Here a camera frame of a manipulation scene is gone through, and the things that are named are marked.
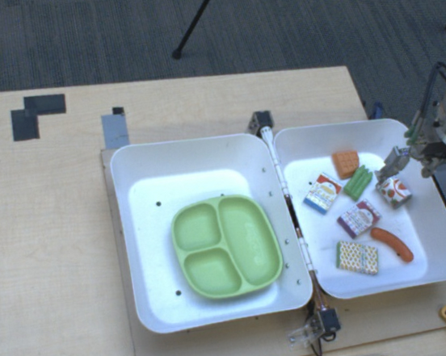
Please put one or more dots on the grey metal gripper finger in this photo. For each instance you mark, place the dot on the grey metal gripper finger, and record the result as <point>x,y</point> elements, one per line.
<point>397,155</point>
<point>387,174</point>

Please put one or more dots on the white carton with red fruit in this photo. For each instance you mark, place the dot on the white carton with red fruit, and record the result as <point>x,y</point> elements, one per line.
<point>395,192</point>

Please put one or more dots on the green toy beans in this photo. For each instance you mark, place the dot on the green toy beans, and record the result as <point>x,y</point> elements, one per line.
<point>357,184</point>

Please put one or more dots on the orange waffle biscuit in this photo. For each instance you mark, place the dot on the orange waffle biscuit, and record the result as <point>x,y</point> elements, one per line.
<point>345,164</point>

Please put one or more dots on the purple and white carton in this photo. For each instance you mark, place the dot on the purple and white carton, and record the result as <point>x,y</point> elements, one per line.
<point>359,218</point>

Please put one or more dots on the white blue yellow carton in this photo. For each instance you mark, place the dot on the white blue yellow carton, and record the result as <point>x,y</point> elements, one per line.
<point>323,193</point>

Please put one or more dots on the orange sausage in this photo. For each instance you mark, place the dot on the orange sausage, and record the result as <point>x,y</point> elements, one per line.
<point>392,243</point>

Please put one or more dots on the white plastic tray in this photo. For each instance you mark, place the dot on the white plastic tray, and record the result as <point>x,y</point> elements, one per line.
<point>430,235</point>
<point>149,239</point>

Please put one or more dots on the yellow patterned carton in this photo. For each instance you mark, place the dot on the yellow patterned carton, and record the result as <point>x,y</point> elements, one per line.
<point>357,257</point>

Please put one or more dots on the thin black and white rod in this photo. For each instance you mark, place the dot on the thin black and white rod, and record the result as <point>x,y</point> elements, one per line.
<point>275,158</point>

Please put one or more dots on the green divided plate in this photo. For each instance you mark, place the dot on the green divided plate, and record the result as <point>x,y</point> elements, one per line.
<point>248,243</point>

